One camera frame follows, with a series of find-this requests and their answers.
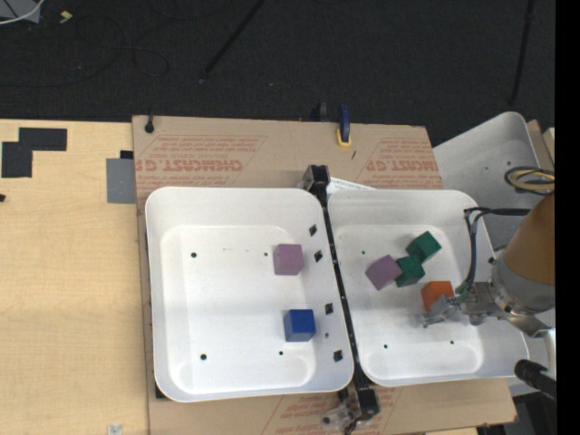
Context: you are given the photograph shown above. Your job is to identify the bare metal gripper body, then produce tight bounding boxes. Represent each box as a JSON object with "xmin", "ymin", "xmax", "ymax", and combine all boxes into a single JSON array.
[{"xmin": 455, "ymin": 281, "xmax": 550, "ymax": 334}]

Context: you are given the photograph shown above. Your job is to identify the orange cube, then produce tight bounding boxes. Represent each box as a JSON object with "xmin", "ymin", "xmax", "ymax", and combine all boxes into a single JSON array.
[{"xmin": 420, "ymin": 280, "xmax": 456, "ymax": 314}]

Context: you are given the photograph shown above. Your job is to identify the white plastic tray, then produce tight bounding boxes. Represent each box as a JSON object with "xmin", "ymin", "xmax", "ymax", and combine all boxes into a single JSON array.
[
  {"xmin": 144, "ymin": 186, "xmax": 356, "ymax": 403},
  {"xmin": 326, "ymin": 188, "xmax": 531, "ymax": 389}
]

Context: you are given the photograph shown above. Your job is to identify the green cube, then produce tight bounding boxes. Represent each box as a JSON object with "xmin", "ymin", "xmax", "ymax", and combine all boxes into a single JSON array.
[
  {"xmin": 404, "ymin": 230, "xmax": 443, "ymax": 265},
  {"xmin": 394, "ymin": 255, "xmax": 427, "ymax": 289}
]

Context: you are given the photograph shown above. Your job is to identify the purple cube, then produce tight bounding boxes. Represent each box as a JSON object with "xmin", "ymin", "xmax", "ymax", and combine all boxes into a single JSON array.
[
  {"xmin": 364, "ymin": 254, "xmax": 404, "ymax": 292},
  {"xmin": 272, "ymin": 242, "xmax": 305, "ymax": 276}
]

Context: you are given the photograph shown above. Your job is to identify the blue cube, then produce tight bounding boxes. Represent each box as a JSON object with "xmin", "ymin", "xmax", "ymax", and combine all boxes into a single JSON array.
[{"xmin": 283, "ymin": 308, "xmax": 317, "ymax": 343}]

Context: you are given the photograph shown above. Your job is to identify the white paper label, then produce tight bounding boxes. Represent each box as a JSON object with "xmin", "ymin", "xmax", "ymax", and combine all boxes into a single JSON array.
[{"xmin": 328, "ymin": 177, "xmax": 377, "ymax": 194}]

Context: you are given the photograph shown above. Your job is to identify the brown cardboard board red print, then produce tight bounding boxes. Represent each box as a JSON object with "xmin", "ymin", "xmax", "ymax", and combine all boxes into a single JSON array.
[{"xmin": 130, "ymin": 114, "xmax": 519, "ymax": 435}]

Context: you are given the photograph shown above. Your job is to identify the black cylinder on white bracket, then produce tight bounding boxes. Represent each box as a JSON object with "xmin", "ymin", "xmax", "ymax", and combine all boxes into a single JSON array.
[{"xmin": 513, "ymin": 326, "xmax": 556, "ymax": 401}]

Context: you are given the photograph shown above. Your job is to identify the black block with wires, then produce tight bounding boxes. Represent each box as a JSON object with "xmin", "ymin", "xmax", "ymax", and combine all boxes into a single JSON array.
[
  {"xmin": 352, "ymin": 386, "xmax": 382, "ymax": 421},
  {"xmin": 301, "ymin": 164, "xmax": 331, "ymax": 193}
]

